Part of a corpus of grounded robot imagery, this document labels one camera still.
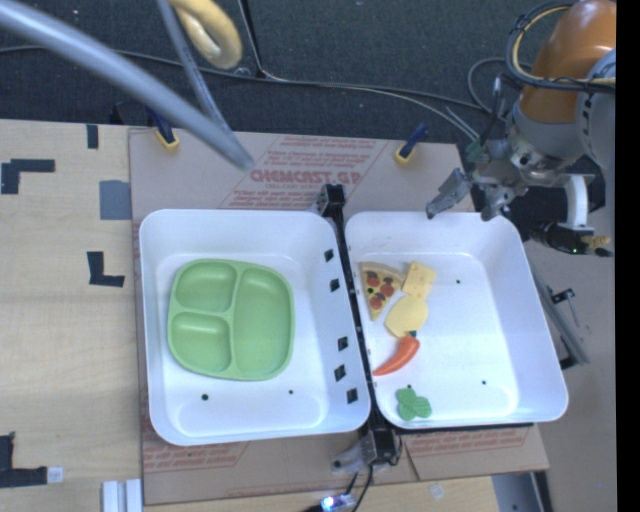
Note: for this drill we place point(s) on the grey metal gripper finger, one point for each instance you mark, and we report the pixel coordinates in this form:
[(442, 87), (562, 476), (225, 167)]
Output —
[(447, 192), (496, 200)]

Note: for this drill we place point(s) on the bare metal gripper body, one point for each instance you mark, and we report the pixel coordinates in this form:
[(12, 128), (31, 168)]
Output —
[(520, 167)]

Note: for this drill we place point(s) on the thin black rod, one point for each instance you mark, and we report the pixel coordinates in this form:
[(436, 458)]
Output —
[(351, 280)]

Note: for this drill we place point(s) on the black cylinder on white bracket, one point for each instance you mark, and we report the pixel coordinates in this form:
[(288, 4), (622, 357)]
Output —
[(577, 200)]

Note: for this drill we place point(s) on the brown cardboard board red print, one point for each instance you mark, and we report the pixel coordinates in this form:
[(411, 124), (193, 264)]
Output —
[(210, 170)]

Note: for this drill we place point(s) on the green toy leaf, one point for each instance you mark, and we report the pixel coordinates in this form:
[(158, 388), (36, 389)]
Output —
[(412, 405)]

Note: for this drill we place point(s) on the yellow toy potato chip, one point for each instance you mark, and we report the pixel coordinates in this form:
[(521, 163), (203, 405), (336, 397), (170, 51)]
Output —
[(406, 316)]

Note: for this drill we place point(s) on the green divided plate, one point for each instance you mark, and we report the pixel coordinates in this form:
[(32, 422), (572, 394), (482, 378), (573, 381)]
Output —
[(260, 320)]

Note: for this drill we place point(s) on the toy pizza slice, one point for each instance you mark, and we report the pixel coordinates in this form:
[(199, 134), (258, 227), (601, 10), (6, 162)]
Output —
[(380, 290)]

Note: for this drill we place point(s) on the orange toy carrot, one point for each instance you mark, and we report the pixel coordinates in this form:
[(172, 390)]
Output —
[(402, 356)]

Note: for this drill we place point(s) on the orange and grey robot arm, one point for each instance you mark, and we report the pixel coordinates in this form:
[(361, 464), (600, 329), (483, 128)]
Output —
[(570, 45)]

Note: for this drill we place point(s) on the yellow toy cheese slice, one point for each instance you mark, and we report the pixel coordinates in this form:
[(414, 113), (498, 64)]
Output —
[(419, 280)]

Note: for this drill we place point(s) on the white plastic tray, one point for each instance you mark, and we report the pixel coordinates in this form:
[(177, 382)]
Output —
[(480, 325), (310, 240)]

